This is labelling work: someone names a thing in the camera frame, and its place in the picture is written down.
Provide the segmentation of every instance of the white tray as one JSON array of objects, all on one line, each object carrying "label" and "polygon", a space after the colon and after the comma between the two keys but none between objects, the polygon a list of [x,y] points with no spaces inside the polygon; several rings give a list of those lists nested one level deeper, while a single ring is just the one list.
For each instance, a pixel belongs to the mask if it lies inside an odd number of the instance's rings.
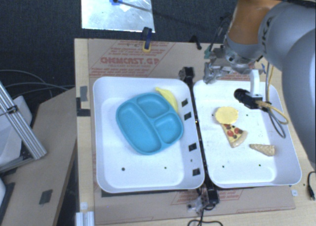
[{"label": "white tray", "polygon": [[[136,152],[122,135],[116,110],[139,94],[170,90],[178,101],[184,125],[182,138],[153,155]],[[203,162],[188,86],[178,79],[102,77],[93,85],[97,181],[106,192],[198,188],[204,181]],[[182,101],[188,104],[182,107]],[[184,115],[191,118],[184,120]],[[190,145],[196,149],[189,150]]]},{"label": "white tray", "polygon": [[[234,91],[238,88],[250,91],[250,82],[222,80],[206,85],[198,81],[194,85],[204,152],[212,182],[221,188],[298,183],[302,173],[288,127],[283,126],[286,138],[281,138],[267,113],[250,110],[234,98]],[[260,94],[264,95],[264,82],[260,83],[260,90]],[[277,91],[272,86],[270,101],[273,106],[282,109]],[[239,117],[235,125],[248,131],[246,140],[239,147],[231,148],[222,127],[212,116],[223,106],[237,109]],[[251,149],[249,144],[275,145],[276,154],[268,157]]]}]

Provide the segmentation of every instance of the yellow round toy food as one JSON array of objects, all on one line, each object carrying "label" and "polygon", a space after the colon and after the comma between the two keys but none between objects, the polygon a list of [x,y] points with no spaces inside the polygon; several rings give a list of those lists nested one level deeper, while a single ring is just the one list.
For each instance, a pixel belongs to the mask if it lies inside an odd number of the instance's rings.
[{"label": "yellow round toy food", "polygon": [[221,124],[233,124],[238,119],[238,110],[232,107],[220,107],[215,113],[215,118]]}]

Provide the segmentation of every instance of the pepperoni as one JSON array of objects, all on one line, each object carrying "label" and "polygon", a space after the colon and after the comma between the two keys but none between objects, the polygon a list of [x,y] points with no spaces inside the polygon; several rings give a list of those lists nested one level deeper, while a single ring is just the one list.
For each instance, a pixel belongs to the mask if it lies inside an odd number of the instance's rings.
[{"label": "pepperoni", "polygon": [[227,131],[227,135],[232,137],[234,135],[234,133],[233,133],[233,131],[229,130],[229,131]]}]

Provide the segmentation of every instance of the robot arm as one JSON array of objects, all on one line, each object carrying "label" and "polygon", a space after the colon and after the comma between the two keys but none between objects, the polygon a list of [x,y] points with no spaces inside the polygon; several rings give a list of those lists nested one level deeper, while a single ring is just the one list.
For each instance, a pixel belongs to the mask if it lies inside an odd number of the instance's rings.
[{"label": "robot arm", "polygon": [[[314,169],[315,11],[315,4],[239,0],[222,48],[212,52],[213,61],[205,65],[212,71],[214,58],[224,57],[233,70],[248,74],[249,66],[264,56],[282,71],[286,107]],[[204,76],[205,82],[214,80]]]}]

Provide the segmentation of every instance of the silver square panel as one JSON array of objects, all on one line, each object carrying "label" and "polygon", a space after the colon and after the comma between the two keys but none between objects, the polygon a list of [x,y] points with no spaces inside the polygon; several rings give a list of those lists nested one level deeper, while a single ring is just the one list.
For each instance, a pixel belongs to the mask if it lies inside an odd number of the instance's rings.
[{"label": "silver square panel", "polygon": [[155,32],[151,0],[81,0],[83,29]]}]

